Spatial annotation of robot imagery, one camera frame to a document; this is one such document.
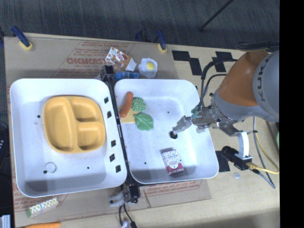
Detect orange sausage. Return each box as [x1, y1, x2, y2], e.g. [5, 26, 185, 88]
[119, 91, 134, 118]

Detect black cylinder on white bracket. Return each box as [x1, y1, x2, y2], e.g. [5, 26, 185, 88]
[221, 130, 254, 171]

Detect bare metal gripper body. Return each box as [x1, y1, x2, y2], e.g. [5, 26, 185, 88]
[191, 104, 224, 133]

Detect orange divided plate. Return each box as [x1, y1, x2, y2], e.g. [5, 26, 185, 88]
[42, 95, 107, 154]

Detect white fried egg toy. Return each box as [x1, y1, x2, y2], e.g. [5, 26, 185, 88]
[138, 57, 158, 79]

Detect brown cardboard board red print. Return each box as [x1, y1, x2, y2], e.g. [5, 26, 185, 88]
[3, 32, 212, 228]

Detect green and white patterned box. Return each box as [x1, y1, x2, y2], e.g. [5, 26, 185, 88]
[26, 197, 59, 219]

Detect black block with thin wires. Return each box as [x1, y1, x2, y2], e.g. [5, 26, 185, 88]
[103, 65, 115, 81]
[122, 183, 141, 203]

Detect black tripod leg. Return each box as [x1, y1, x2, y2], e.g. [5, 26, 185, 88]
[198, 0, 250, 32]

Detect red and white carton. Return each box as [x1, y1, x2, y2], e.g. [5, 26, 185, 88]
[161, 148, 184, 176]

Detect white plastic tray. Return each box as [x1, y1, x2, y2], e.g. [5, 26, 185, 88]
[114, 78, 220, 185]
[9, 78, 128, 198]

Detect white and orange milk carton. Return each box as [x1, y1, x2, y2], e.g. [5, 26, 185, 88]
[104, 47, 137, 72]

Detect yellow flat slice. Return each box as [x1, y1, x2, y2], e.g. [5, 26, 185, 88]
[120, 113, 137, 124]

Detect orange carrot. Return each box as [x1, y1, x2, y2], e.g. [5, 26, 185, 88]
[24, 221, 62, 228]

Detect clear round ring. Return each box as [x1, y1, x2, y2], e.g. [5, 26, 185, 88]
[45, 161, 57, 174]

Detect thin black and white rod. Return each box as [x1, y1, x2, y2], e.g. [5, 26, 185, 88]
[106, 77, 132, 208]

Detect blue bottle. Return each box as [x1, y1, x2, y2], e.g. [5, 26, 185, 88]
[113, 71, 141, 81]

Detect green grapes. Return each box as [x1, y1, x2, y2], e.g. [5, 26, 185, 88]
[131, 96, 146, 112]

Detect green lettuce leaf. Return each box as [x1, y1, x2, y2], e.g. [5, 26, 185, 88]
[133, 112, 154, 131]

